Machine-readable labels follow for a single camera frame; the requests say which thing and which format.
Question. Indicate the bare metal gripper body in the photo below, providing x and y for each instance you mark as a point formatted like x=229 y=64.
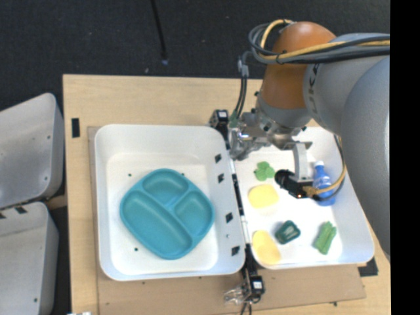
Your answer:
x=262 y=131

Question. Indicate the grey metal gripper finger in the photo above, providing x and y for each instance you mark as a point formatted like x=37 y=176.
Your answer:
x=249 y=151
x=235 y=143

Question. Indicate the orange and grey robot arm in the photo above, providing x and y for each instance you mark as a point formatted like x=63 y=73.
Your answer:
x=348 y=110

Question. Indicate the green toy grapes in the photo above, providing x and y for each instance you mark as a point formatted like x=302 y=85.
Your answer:
x=264 y=172

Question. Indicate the yellow toy bread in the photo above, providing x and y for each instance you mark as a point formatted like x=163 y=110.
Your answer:
x=263 y=195

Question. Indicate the thin black and white rod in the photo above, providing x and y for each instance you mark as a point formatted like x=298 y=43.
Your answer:
x=241 y=205

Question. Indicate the blue plastic bottle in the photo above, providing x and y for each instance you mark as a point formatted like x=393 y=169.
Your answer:
x=323 y=179

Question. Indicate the white plastic tray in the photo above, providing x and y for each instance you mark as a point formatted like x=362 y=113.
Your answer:
x=157 y=143
x=302 y=215

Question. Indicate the green small can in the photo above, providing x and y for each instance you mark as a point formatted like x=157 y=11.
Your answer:
x=287 y=232

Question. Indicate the yellow toy biscuit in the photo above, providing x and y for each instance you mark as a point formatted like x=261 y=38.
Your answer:
x=265 y=248

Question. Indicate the blue divided plate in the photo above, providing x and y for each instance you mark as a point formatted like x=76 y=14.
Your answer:
x=164 y=212

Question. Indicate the green toy vegetable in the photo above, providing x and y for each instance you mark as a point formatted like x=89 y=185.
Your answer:
x=325 y=238

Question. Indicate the black cylinder on white bracket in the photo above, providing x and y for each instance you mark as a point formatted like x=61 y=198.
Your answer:
x=302 y=162

